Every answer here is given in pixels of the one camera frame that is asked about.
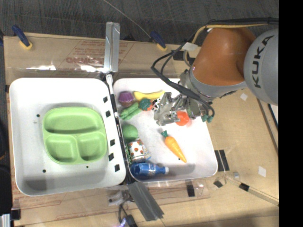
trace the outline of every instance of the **green plate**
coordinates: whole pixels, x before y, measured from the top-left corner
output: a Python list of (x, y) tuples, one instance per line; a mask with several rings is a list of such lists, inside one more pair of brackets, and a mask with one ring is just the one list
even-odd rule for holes
[(87, 107), (61, 107), (43, 118), (43, 139), (50, 159), (59, 164), (97, 161), (107, 152), (101, 115)]

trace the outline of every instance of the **gray carpet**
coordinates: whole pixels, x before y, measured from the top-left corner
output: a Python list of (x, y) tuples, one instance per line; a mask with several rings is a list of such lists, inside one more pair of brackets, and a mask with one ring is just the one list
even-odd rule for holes
[[(180, 44), (210, 19), (279, 17), (279, 0), (107, 0), (148, 34), (157, 31), (168, 44)], [(0, 0), (0, 29), (104, 38), (108, 21), (121, 25), (121, 39), (150, 41), (146, 33), (103, 0)], [(270, 29), (252, 28), (256, 36)], [(7, 135), (3, 50), (0, 50), (0, 124)], [(8, 165), (8, 155), (0, 165)]]

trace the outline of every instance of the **orange carrot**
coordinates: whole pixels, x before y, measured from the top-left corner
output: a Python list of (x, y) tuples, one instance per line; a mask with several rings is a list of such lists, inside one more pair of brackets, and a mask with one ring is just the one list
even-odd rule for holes
[(177, 157), (179, 157), (183, 162), (187, 162), (183, 152), (177, 143), (176, 139), (172, 136), (168, 136), (167, 131), (161, 133), (165, 137), (165, 145), (174, 153)]

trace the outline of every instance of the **yellow banana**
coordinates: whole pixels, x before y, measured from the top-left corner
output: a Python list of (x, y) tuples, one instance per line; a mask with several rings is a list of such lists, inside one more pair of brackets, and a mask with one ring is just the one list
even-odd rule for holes
[(138, 101), (141, 101), (143, 98), (155, 100), (159, 97), (161, 97), (164, 94), (164, 91), (159, 91), (159, 92), (153, 92), (153, 93), (142, 93), (138, 91), (134, 91), (134, 97)]

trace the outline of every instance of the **blue bottle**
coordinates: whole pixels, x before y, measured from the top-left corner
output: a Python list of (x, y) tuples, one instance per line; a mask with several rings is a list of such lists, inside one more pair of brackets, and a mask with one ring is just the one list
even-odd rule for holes
[(169, 168), (164, 166), (160, 167), (153, 163), (133, 163), (131, 165), (131, 173), (136, 178), (150, 178), (157, 174), (168, 174)]

